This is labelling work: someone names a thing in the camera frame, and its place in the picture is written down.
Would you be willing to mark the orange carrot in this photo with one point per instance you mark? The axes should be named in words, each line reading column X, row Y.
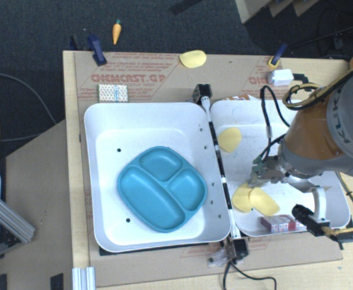
column 116, row 32

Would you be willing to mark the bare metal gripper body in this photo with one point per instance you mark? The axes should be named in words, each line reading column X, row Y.
column 274, row 169

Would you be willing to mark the white rectangular block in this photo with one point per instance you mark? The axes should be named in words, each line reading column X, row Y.
column 280, row 76

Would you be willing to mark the black cylinder on white bracket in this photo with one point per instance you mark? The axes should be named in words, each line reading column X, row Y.
column 311, row 217

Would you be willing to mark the white patterned packet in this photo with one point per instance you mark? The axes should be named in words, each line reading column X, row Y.
column 113, row 93

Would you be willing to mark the yellow potato chip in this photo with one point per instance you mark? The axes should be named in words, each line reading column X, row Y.
column 193, row 58
column 264, row 202
column 229, row 140
column 240, row 199

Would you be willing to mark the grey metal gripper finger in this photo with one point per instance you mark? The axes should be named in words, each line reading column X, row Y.
column 261, row 183
column 252, row 180

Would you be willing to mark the thin black and white rod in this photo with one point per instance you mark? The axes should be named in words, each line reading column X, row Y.
column 216, row 150

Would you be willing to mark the blue divided plate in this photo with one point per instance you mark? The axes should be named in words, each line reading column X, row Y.
column 161, row 189

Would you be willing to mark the brown cardboard board red print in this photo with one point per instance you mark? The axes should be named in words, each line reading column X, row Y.
column 164, row 80

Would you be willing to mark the orange and white packet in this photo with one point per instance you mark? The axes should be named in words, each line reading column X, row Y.
column 238, row 97

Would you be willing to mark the white plastic tray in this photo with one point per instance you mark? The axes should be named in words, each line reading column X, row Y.
column 246, row 116
column 104, row 177

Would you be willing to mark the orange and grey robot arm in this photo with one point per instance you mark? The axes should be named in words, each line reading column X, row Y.
column 321, row 137

